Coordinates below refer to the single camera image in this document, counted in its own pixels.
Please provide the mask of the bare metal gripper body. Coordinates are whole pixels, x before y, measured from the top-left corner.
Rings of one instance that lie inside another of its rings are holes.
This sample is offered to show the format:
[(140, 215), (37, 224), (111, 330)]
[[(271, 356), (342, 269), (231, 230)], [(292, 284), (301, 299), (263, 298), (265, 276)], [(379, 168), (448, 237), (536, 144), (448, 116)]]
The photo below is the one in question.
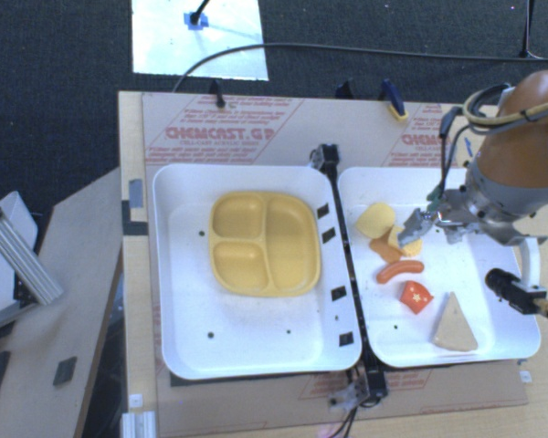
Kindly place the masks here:
[(436, 207), (436, 225), (443, 229), (448, 225), (477, 224), (478, 235), (486, 235), (504, 246), (519, 245), (526, 238), (533, 238), (542, 245), (547, 235), (527, 235), (519, 232), (514, 223), (520, 216), (508, 214), (482, 192), (469, 187), (446, 190)]

